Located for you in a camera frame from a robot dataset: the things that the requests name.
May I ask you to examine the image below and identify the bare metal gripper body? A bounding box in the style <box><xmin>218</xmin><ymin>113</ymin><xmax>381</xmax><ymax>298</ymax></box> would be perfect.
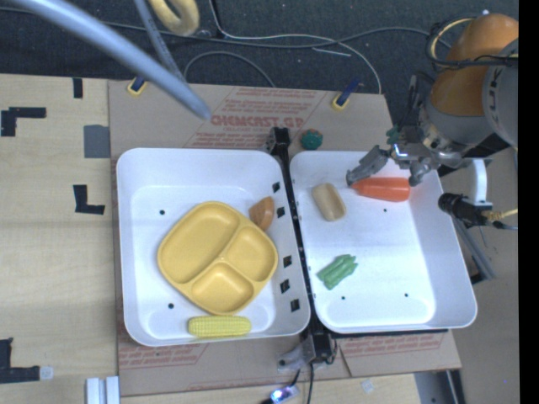
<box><xmin>392</xmin><ymin>124</ymin><xmax>465</xmax><ymax>171</ymax></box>

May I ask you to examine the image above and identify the orange carrot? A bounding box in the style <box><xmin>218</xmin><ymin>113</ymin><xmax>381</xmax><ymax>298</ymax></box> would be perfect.
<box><xmin>350</xmin><ymin>176</ymin><xmax>412</xmax><ymax>204</ymax></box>

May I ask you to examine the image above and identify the beige bread bun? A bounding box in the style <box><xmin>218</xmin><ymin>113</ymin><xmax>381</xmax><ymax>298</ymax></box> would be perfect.
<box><xmin>311</xmin><ymin>182</ymin><xmax>348</xmax><ymax>223</ymax></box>

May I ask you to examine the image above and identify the green round toy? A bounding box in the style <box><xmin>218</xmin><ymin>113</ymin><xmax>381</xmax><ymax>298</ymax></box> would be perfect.
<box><xmin>300</xmin><ymin>128</ymin><xmax>325</xmax><ymax>151</ymax></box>

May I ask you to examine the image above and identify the white plastic tray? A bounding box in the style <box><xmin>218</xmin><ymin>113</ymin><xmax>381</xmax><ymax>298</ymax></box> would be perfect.
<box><xmin>289</xmin><ymin>150</ymin><xmax>478</xmax><ymax>335</ymax></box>
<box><xmin>116</xmin><ymin>147</ymin><xmax>312</xmax><ymax>348</ymax></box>

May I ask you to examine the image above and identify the thin black rod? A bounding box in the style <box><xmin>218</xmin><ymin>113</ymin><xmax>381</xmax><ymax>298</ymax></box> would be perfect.
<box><xmin>275</xmin><ymin>141</ymin><xmax>324</xmax><ymax>338</ymax></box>

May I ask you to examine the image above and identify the green asparagus bundle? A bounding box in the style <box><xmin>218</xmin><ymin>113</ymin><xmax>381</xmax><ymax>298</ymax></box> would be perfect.
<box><xmin>316</xmin><ymin>253</ymin><xmax>360</xmax><ymax>291</ymax></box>

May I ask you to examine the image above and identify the orange-brown croissant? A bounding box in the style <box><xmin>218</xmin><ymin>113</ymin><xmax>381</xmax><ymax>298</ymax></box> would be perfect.
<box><xmin>248</xmin><ymin>195</ymin><xmax>276</xmax><ymax>231</ymax></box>

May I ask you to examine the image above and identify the yellow divided plate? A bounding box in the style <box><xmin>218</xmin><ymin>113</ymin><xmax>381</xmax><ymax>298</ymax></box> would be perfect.
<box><xmin>157</xmin><ymin>200</ymin><xmax>280</xmax><ymax>316</ymax></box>

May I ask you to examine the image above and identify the brown cardboard board, red print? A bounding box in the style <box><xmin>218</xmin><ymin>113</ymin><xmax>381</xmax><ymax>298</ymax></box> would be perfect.
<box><xmin>107</xmin><ymin>80</ymin><xmax>462</xmax><ymax>397</ymax></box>

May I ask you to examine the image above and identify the yellow corn cob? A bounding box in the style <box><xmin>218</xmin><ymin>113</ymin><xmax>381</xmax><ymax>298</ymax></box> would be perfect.
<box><xmin>187</xmin><ymin>315</ymin><xmax>253</xmax><ymax>339</ymax></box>

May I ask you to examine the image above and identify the black cylinder on white bracket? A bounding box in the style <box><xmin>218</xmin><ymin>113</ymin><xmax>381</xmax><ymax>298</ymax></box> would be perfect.
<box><xmin>437</xmin><ymin>157</ymin><xmax>494</xmax><ymax>227</ymax></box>

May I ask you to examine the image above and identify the black block with thin wires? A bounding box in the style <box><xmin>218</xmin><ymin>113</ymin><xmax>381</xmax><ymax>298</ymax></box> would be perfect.
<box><xmin>265</xmin><ymin>126</ymin><xmax>292</xmax><ymax>156</ymax></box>
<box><xmin>275</xmin><ymin>332</ymin><xmax>339</xmax><ymax>373</ymax></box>

